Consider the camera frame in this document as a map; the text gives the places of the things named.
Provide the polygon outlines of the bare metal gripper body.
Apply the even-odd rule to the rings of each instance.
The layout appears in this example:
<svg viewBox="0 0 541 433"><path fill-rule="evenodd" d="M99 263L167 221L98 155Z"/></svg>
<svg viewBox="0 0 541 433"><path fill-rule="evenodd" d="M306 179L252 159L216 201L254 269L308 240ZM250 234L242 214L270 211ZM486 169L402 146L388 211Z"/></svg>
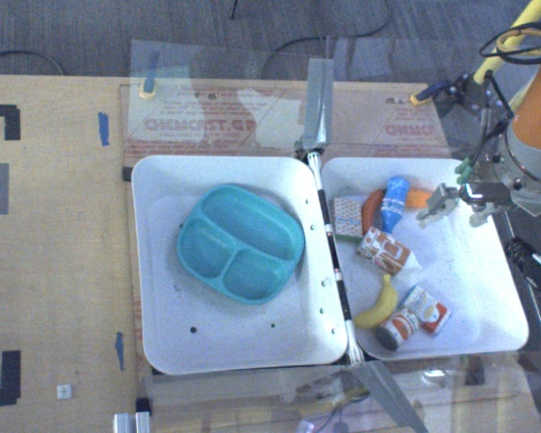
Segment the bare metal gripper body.
<svg viewBox="0 0 541 433"><path fill-rule="evenodd" d="M493 208L516 206L532 217L541 215L541 179L511 159L488 159L459 164L462 199Z"/></svg>

